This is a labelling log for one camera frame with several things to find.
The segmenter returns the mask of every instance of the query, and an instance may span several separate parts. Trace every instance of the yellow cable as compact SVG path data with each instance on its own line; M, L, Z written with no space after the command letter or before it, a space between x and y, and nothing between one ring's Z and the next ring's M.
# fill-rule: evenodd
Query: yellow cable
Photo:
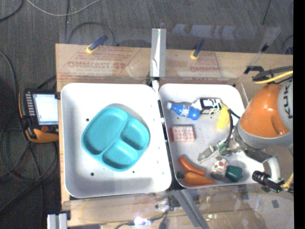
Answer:
M273 82L273 81L275 81L277 79L283 78L283 77L285 77L287 75L290 75L290 74L293 74L293 73L294 73L294 71L288 71L288 72L285 72L284 74L278 75L278 76L273 77L271 79L260 81L260 82L255 82L255 83L257 83L257 84L264 84L264 83Z
M281 185L281 188L289 189L293 178L294 178L294 174L292 173L289 179L284 184Z

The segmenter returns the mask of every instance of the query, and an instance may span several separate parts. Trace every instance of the blue and yellow clamp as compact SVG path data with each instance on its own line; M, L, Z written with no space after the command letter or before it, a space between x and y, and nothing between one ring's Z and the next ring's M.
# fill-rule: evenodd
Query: blue and yellow clamp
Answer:
M104 44L104 42L108 39L106 35L101 36L99 39L97 39L94 43L90 44L86 51L87 53L93 53L95 50L98 49L99 45Z
M202 45L203 45L203 39L201 39L201 40L199 41L199 43L198 43L197 45L194 46L194 49L193 49L192 55L191 55L191 58L192 58L192 59L194 59L194 60L198 59L199 52L200 52L200 50L201 50L201 48L202 48Z

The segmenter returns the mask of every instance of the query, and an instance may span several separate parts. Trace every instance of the carrot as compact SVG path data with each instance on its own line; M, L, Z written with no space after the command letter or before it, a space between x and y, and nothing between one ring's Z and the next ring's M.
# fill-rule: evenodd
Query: carrot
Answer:
M201 170L201 169L198 169L194 166L192 166L187 160L185 157L183 156L180 156L179 159L179 164L186 170L186 171L192 171L194 173L197 173L201 176L205 176L205 171L204 170Z
M192 171L188 171L184 174L184 180L187 184L192 186L211 185L215 183L213 180Z

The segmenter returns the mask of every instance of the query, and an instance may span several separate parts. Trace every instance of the control button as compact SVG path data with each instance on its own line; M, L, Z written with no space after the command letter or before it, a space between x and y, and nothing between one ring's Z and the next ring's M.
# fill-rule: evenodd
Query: control button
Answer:
M43 125L43 126L41 127L41 131L42 131L42 132L48 132L48 130L49 130L49 127L48 127L47 125Z

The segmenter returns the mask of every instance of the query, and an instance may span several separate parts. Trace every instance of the teal plate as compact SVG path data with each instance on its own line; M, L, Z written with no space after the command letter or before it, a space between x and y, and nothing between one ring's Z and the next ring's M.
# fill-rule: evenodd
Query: teal plate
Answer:
M104 166L125 171L131 168L148 146L145 125L118 107L102 109L81 136L82 147Z

